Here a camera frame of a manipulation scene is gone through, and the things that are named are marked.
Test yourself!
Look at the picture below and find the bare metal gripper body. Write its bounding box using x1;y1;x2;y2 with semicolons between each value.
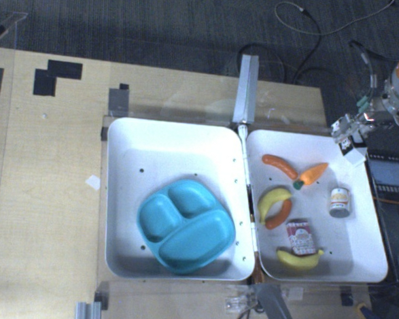
351;97;399;137

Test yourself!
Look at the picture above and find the orange carrot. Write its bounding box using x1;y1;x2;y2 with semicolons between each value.
292;160;330;193

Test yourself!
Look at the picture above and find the orange sausage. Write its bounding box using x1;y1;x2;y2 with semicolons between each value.
260;153;300;182
264;197;294;232

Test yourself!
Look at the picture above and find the small white can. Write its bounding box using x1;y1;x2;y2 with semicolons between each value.
328;186;353;219

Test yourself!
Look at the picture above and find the yellow banana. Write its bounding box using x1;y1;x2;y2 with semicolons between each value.
275;246;326;273
256;184;294;227

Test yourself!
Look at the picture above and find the white plastic tray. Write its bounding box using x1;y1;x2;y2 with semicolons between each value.
97;116;266;288
236;127;398;289

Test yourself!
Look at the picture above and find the red and white packet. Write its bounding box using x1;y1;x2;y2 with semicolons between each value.
283;218;319;258

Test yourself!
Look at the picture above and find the blue divided plate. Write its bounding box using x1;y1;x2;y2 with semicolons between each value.
133;175;239;279

